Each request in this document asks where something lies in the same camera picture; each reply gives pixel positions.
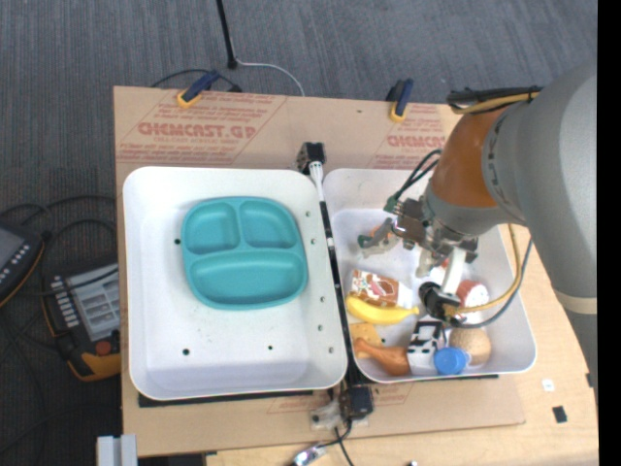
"teal plate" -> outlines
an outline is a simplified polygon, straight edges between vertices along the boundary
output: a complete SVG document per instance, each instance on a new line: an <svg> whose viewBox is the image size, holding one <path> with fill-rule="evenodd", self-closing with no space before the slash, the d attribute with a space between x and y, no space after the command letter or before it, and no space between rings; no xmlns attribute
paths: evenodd
<svg viewBox="0 0 621 466"><path fill-rule="evenodd" d="M306 287L308 267L291 213L273 200L207 200L181 228L185 276L204 304L228 310L284 304Z"/></svg>

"wooden table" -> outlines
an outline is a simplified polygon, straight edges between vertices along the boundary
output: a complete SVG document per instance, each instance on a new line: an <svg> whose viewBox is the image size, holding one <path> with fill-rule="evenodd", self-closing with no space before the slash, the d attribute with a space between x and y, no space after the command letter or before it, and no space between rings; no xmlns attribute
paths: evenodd
<svg viewBox="0 0 621 466"><path fill-rule="evenodd" d="M331 439L329 432L310 433L309 425L301 423L300 416L308 417L304 406L295 413L266 417L262 406L280 401L253 401L246 407L243 403L147 409L138 405L127 360L123 181L132 170L153 164L287 167L291 154L308 141L326 144L326 171L337 167L411 168L416 158L441 144L458 117L446 106L411 105L407 122L396 125L388 119L383 102L217 92L205 95L198 104L202 110L189 113L175 107L176 93L132 87L114 91L124 433L136 434L141 456L213 450L217 445L217 454L208 458L210 466L289 464L300 450ZM199 134L210 145L201 145L197 155L197 144L191 142L200 140ZM502 231L508 244L507 231ZM517 231L524 250L528 231ZM354 428L345 442L356 466L407 465L411 461L421 466L599 463L598 417L587 367L535 251L521 297L538 347L534 366L525 373L479 385L425 383L422 394L433 402L414 404L412 409L420 413L421 422L436 422L405 428L416 433L402 430L386 435L392 432L385 430L398 427L391 427L389 409L382 408L375 423ZM468 402L462 395L469 396ZM448 424L438 424L438 416ZM236 422L253 436L246 440L215 437L218 428L234 429ZM317 464L346 462L339 447L333 446Z"/></svg>

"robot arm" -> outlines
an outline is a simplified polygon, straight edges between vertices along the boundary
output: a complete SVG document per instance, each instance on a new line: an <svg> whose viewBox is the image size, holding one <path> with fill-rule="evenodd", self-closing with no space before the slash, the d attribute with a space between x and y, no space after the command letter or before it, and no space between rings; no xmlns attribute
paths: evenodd
<svg viewBox="0 0 621 466"><path fill-rule="evenodd" d="M526 226L582 346L597 399L596 159L593 62L531 101L463 115L423 197L396 208L394 231L423 248L430 268L455 248L472 255L476 237L497 224Z"/></svg>

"brown ball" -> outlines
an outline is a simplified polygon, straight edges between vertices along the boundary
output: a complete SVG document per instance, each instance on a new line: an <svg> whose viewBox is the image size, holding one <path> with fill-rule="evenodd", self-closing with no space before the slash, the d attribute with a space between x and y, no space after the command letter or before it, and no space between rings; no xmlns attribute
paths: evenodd
<svg viewBox="0 0 621 466"><path fill-rule="evenodd" d="M453 328L448 344L465 350L470 355L470 364L473 366L486 363L492 353L492 343L481 328Z"/></svg>

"white tray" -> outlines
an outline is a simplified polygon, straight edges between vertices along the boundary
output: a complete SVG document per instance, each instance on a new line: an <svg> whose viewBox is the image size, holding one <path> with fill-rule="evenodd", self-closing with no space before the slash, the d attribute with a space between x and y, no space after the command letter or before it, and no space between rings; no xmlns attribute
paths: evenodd
<svg viewBox="0 0 621 466"><path fill-rule="evenodd" d="M389 195L406 181L410 171L338 169L329 173L324 181L326 204L330 213L337 258L346 294L351 285L354 269L362 269L398 280L417 292L418 287L430 278L418 279L414 275L418 265L420 248L405 250L401 244L387 253L362 256L358 246L358 236L368 235L383 223L388 213L382 208ZM404 194L405 197L418 198L427 180L418 182ZM464 276L483 281L490 298L505 293L513 281L514 272L510 267L507 252L498 228L494 228L479 239L478 258L467 265ZM414 295L416 304L420 304ZM360 319L349 316L350 322ZM468 322L482 320L482 314L469 315ZM379 336L386 346L406 347L416 321L415 316L392 326L376 326ZM484 376L503 373L518 373L528 370L536 358L536 346L532 331L519 294L500 318L486 326L485 331L492 343L492 354L484 365L467 368L459 376ZM388 375L371 358L357 358L361 372L370 380L379 383L412 382L447 376L405 376Z"/></svg>
<svg viewBox="0 0 621 466"><path fill-rule="evenodd" d="M215 197L274 199L294 216L309 281L294 300L222 311L192 293L176 243L187 211ZM318 196L289 170L145 167L123 186L129 372L155 400L296 391L337 384L346 351Z"/></svg>

